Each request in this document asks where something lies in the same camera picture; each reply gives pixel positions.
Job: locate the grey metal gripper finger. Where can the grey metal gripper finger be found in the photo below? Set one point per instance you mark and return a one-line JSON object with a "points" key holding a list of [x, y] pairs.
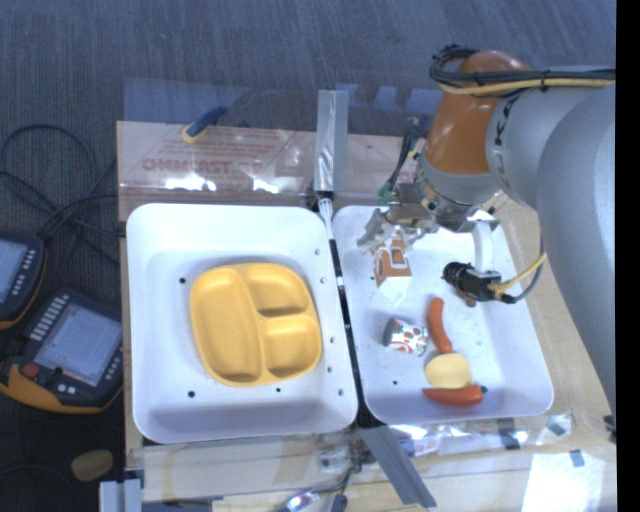
{"points": [[371, 229], [416, 234]]}

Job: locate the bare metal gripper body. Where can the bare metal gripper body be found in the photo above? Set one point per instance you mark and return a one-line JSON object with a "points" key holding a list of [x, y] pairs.
{"points": [[410, 202]]}

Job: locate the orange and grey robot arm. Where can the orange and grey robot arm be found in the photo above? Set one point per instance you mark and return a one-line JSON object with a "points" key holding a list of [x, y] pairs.
{"points": [[560, 165]]}

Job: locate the orange and white carton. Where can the orange and white carton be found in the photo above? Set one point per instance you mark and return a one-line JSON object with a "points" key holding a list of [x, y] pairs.
{"points": [[392, 265]]}

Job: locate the orange sausage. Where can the orange sausage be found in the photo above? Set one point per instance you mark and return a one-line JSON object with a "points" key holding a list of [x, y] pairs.
{"points": [[436, 320]]}

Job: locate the white can with red print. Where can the white can with red print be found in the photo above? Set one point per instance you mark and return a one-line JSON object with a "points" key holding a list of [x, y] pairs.
{"points": [[410, 339]]}

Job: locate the pale yellow round toy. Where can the pale yellow round toy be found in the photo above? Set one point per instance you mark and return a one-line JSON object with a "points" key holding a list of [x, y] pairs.
{"points": [[447, 371]]}

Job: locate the white plastic tray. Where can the white plastic tray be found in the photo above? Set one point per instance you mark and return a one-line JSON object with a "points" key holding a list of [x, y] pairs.
{"points": [[165, 235], [505, 350]]}

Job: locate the orange carrot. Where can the orange carrot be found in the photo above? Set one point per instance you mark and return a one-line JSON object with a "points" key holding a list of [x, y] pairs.
{"points": [[455, 396]]}

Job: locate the yellow divided plate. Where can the yellow divided plate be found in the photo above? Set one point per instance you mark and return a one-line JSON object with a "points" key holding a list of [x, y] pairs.
{"points": [[225, 325]]}

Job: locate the brown cardboard board red print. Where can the brown cardboard board red print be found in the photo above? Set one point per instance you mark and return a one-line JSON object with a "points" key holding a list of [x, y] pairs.
{"points": [[150, 167]]}

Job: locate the pale yellow oval object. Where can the pale yellow oval object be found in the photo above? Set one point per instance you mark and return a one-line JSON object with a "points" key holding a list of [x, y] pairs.
{"points": [[91, 464]]}

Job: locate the black cylinder on white bracket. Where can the black cylinder on white bracket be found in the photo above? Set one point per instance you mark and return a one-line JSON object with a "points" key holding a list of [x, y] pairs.
{"points": [[475, 282]]}

